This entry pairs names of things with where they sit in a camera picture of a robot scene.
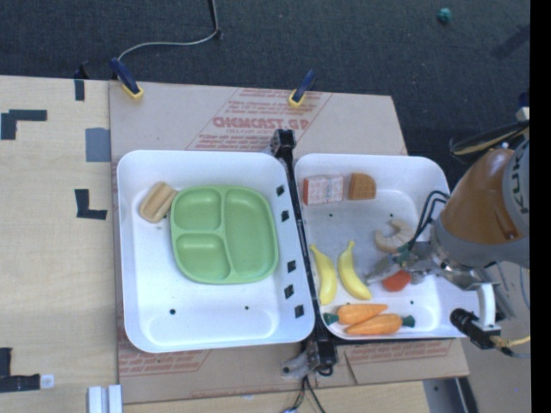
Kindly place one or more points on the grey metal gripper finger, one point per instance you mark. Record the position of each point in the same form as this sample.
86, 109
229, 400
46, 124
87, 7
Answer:
419, 278
383, 270

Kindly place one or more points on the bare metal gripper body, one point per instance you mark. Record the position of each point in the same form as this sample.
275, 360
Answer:
435, 261

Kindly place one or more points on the red tomato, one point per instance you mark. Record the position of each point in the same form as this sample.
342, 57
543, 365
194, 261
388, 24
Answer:
397, 281

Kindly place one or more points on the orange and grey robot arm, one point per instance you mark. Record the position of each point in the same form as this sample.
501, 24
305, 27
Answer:
478, 205

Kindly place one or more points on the beige croissant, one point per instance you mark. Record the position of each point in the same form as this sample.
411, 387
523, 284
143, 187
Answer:
389, 241

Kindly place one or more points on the yellow banana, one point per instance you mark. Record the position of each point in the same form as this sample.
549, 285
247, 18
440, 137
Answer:
327, 275
351, 273

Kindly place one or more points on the orange carrot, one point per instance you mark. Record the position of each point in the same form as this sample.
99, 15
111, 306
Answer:
376, 325
359, 312

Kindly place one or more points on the white plastic tray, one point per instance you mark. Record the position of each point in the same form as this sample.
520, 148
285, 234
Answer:
357, 226
206, 312

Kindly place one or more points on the brown waffle piece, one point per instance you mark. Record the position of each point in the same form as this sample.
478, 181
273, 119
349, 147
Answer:
361, 187

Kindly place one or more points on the thin black and white rod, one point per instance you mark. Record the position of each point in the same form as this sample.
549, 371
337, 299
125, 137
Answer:
301, 239

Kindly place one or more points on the orange and white carton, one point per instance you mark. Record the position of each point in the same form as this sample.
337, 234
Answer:
323, 189

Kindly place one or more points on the green divided plate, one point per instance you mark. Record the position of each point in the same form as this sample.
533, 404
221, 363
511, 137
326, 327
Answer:
247, 230

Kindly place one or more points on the tan hot dog bun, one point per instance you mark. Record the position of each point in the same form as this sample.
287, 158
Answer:
157, 202

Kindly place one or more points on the small teal lump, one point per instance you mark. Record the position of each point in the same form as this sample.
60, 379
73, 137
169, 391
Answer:
443, 15

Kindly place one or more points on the brown cardboard board red print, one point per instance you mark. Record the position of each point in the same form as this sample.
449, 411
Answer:
181, 114

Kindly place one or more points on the black cylinder on white bracket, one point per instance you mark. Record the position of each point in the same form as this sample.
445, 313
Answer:
473, 323

